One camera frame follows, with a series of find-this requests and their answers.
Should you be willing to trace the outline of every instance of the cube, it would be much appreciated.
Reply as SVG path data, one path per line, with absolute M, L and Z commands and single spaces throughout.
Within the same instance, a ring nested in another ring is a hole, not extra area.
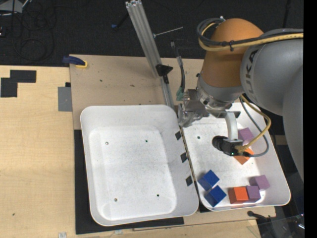
M 216 206 L 221 200 L 226 197 L 226 193 L 219 187 L 219 185 L 215 186 L 212 190 L 208 192 L 205 196 L 205 199 L 208 203 L 214 207 Z
M 219 177 L 213 171 L 209 170 L 202 178 L 198 180 L 198 182 L 204 188 L 204 190 L 209 190 L 219 180 Z
M 249 200 L 248 202 L 257 202 L 261 199 L 260 190 L 258 186 L 246 186 Z
M 248 148 L 247 150 L 245 150 L 245 152 L 248 152 L 248 153 L 250 153 L 250 154 L 254 154 L 254 152 L 250 149 L 250 148 Z M 240 155 L 236 155 L 236 156 L 234 156 L 234 158 L 238 161 L 238 162 L 240 162 L 240 164 L 241 165 L 243 165 L 243 164 L 245 164 L 248 160 L 249 160 L 249 158 L 250 157 L 246 157 L 246 156 L 240 156 Z
M 265 175 L 251 178 L 250 185 L 258 186 L 259 190 L 264 190 L 270 187 L 269 182 Z
M 243 145 L 250 143 L 250 141 L 254 138 L 252 132 L 249 128 L 239 129 L 238 130 L 238 138 L 243 140 Z
M 228 190 L 231 204 L 244 203 L 249 200 L 246 187 L 233 187 Z

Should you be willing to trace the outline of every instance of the purple block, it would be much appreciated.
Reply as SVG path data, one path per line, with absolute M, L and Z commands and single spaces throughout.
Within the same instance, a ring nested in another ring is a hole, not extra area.
M 205 196 L 205 199 L 213 207 L 226 197 L 226 193 L 217 185 Z
M 269 183 L 265 175 L 251 178 L 250 185 L 258 186 L 260 190 L 269 188 Z
M 209 170 L 202 178 L 198 180 L 199 184 L 204 188 L 204 190 L 211 189 L 218 181 L 219 177 L 216 174 Z
M 258 186 L 246 186 L 249 200 L 248 202 L 257 202 L 261 199 L 260 190 Z
M 245 128 L 245 129 L 238 130 L 238 138 L 243 140 L 243 144 L 246 145 L 250 143 L 250 141 L 254 138 L 254 136 L 249 128 Z

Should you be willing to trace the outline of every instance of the white tray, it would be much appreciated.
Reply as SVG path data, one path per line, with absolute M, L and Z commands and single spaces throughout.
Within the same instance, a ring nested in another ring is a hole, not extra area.
M 245 106 L 258 126 L 264 129 L 264 118 Z M 233 103 L 230 111 L 241 112 L 237 119 L 238 129 L 248 127 L 253 136 L 259 134 L 240 103 Z M 250 158 L 241 165 L 234 157 L 220 152 L 211 143 L 216 135 L 228 136 L 225 119 L 209 116 L 194 122 L 190 127 L 183 128 L 183 131 L 196 180 L 212 170 L 220 178 L 217 185 L 227 194 L 222 201 L 212 207 L 205 199 L 207 192 L 197 183 L 200 200 L 207 209 L 223 211 L 245 207 L 278 206 L 289 202 L 291 193 L 268 132 L 265 136 L 269 142 L 269 151 L 261 157 Z M 266 148 L 263 137 L 250 148 L 255 154 L 263 152 Z M 261 199 L 255 203 L 230 204 L 228 189 L 250 185 L 250 178 L 259 175 L 265 175 L 270 184 L 270 188 L 260 191 Z
M 103 226 L 187 216 L 198 195 L 176 113 L 165 105 L 91 106 L 81 114 L 91 215 Z

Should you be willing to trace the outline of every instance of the orange cube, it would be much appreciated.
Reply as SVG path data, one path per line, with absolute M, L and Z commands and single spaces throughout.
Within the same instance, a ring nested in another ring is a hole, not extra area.
M 243 203 L 249 200 L 247 188 L 233 187 L 228 190 L 229 200 L 231 204 Z
M 245 150 L 245 152 L 248 152 L 248 153 L 250 153 L 250 154 L 254 154 L 254 152 L 250 149 L 250 148 L 248 148 L 247 150 Z M 238 162 L 240 162 L 240 164 L 241 165 L 243 165 L 243 164 L 245 164 L 248 160 L 249 160 L 249 158 L 250 157 L 246 157 L 246 156 L 239 156 L 239 155 L 236 155 L 236 156 L 234 156 L 234 158 L 236 158 L 236 160 L 238 161 Z

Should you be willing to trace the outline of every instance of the blue cube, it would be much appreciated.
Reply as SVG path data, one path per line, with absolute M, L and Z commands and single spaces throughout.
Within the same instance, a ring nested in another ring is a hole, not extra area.
M 205 199 L 212 207 L 215 207 L 221 200 L 226 197 L 226 195 L 227 194 L 224 193 L 219 185 L 217 185 L 215 188 L 208 192 L 208 194 L 205 196 Z
M 199 184 L 205 189 L 211 189 L 218 181 L 219 177 L 215 173 L 209 170 L 202 178 L 198 180 Z

